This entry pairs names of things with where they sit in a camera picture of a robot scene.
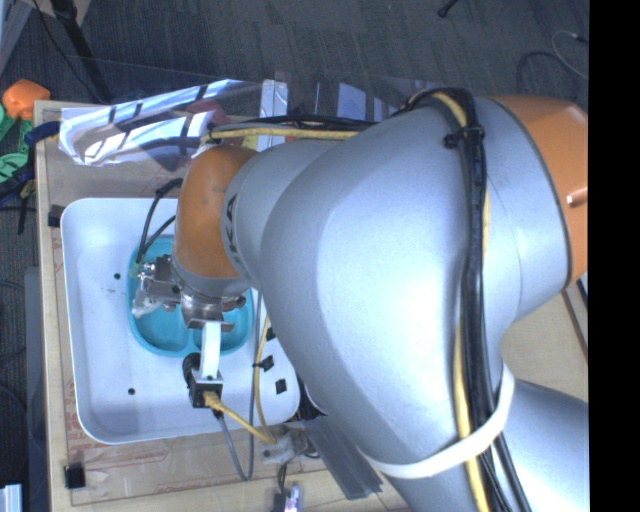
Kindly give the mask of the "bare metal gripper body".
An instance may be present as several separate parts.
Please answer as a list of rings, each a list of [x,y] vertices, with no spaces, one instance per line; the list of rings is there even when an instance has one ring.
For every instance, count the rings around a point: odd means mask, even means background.
[[[222,322],[223,314],[242,308],[246,290],[237,278],[206,277],[187,270],[170,255],[143,262],[135,296],[163,302],[167,311],[180,310],[187,328],[202,329],[208,322]]]

